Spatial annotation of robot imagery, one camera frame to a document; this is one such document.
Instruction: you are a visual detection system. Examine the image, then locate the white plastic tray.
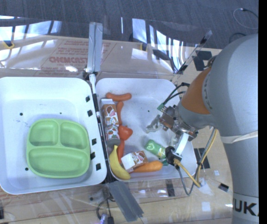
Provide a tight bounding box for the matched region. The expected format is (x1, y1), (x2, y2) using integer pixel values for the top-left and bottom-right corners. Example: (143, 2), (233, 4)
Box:
(0, 76), (108, 196)
(95, 77), (198, 182)

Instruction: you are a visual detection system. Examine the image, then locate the yellow banana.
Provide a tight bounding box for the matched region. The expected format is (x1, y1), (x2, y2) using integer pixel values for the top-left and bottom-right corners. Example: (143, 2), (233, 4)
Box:
(109, 144), (132, 181)

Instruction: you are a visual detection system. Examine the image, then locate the small orange sausage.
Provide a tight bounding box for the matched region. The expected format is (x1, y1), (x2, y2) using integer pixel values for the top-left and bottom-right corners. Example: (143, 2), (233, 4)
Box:
(116, 101), (125, 126)

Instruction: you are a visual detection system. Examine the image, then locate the green divided plate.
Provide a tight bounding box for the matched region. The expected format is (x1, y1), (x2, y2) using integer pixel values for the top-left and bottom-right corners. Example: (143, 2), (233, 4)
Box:
(26, 118), (91, 179)

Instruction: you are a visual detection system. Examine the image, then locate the orange carrot with green top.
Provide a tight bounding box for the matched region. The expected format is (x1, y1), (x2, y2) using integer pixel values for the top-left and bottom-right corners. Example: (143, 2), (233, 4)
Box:
(132, 159), (169, 174)

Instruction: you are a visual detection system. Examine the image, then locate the brown and white small carton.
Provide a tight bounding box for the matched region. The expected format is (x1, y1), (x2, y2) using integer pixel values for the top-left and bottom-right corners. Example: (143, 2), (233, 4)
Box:
(120, 150), (149, 173)

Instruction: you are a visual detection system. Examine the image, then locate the red-orange pepper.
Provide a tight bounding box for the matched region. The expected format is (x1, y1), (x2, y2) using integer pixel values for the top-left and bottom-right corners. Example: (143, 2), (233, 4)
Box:
(117, 125), (134, 141)

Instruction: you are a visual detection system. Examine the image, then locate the brown cardboard board red print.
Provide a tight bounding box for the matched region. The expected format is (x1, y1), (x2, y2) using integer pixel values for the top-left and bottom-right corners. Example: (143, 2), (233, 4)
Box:
(0, 35), (233, 224)

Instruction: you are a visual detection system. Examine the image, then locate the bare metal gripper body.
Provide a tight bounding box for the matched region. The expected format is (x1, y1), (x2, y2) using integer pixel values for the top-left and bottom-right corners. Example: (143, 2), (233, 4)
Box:
(159, 105), (199, 141)

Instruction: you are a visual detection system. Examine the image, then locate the brown and white tall carton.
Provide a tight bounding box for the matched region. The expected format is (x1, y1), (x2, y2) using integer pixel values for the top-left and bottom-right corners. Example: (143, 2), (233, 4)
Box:
(100, 98), (120, 128)

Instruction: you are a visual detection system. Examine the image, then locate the black cylinder on white bracket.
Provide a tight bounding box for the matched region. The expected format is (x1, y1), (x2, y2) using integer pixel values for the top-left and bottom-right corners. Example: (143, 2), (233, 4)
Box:
(164, 132), (190, 167)

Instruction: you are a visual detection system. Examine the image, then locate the slim orange carrot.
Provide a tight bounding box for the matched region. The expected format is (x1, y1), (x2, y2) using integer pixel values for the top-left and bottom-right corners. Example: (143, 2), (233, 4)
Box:
(116, 139), (125, 164)

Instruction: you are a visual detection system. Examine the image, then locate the green bottle with heart print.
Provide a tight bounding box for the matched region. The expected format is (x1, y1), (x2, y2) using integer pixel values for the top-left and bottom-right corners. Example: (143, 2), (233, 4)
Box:
(144, 139), (168, 160)

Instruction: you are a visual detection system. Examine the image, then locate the white can with strawberry print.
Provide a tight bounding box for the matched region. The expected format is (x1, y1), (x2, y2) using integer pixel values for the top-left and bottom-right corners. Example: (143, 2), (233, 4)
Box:
(104, 124), (121, 148)

